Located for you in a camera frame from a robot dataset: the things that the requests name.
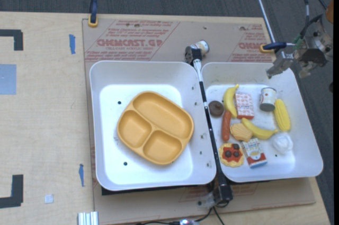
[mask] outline wooden table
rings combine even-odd
[[[22,30],[24,47],[15,51],[12,37],[0,37],[0,64],[16,65],[16,94],[0,94],[0,197],[11,196],[12,175],[24,177],[23,203],[0,209],[1,224],[76,224],[79,212],[94,210],[91,170],[84,170],[84,186],[78,172],[80,164],[91,167],[82,45],[82,19],[87,18],[88,14],[0,12],[0,29]],[[168,19],[231,22],[233,18]],[[75,36],[75,54],[70,52],[70,34]],[[310,183],[315,204],[221,217],[226,224],[329,224],[315,178]],[[53,203],[45,203],[48,194]],[[201,224],[220,223],[212,214]]]

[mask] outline blue square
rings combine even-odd
[[[15,64],[0,64],[0,94],[16,94]]]

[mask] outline orange divided plate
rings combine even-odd
[[[170,164],[181,154],[193,129],[187,111],[151,91],[135,96],[117,125],[118,136],[127,147],[159,165]]]

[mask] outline white square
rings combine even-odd
[[[44,197],[44,202],[45,203],[53,203],[54,202],[53,194],[46,195]]]

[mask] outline yellow corn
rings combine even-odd
[[[288,131],[291,128],[290,118],[282,99],[275,100],[275,120],[281,131]]]

